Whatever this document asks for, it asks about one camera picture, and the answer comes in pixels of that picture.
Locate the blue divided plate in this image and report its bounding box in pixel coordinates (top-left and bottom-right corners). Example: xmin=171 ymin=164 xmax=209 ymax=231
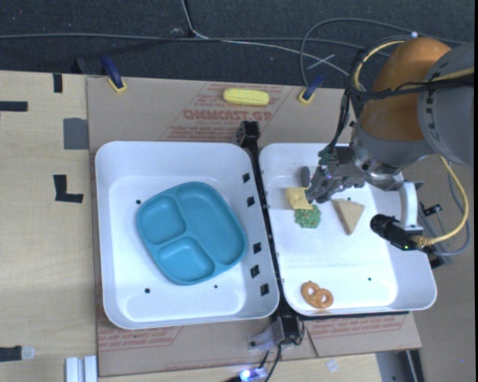
xmin=135 ymin=181 xmax=249 ymax=287

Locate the brown cardboard board red print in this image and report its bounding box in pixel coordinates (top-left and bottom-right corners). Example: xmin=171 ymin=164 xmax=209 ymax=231
xmin=84 ymin=76 xmax=423 ymax=378

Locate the yellow cheese slice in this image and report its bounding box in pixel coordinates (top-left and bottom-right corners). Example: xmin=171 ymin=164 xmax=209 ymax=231
xmin=284 ymin=186 xmax=314 ymax=212

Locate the white plastic tray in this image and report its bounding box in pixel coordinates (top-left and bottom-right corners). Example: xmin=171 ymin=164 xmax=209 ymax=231
xmin=94 ymin=140 xmax=281 ymax=331
xmin=258 ymin=142 xmax=439 ymax=318

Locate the black block with thin wires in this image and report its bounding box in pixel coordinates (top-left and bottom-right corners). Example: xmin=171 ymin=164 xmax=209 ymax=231
xmin=270 ymin=314 xmax=304 ymax=345
xmin=237 ymin=120 xmax=262 ymax=149

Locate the black cylinder on white bracket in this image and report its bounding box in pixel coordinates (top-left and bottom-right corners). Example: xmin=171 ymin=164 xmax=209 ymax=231
xmin=369 ymin=181 xmax=425 ymax=252

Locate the yellow corn cob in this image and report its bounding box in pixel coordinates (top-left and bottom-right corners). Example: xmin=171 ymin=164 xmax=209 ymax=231
xmin=221 ymin=88 xmax=271 ymax=107

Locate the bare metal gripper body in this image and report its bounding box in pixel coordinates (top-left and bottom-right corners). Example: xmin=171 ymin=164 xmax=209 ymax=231
xmin=321 ymin=146 xmax=406 ymax=193

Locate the orange pretzel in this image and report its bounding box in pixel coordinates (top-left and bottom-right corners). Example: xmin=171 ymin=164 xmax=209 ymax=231
xmin=300 ymin=279 xmax=335 ymax=310

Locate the tan sandwich wedge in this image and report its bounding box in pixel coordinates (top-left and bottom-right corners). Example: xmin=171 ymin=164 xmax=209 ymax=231
xmin=331 ymin=197 xmax=366 ymax=236

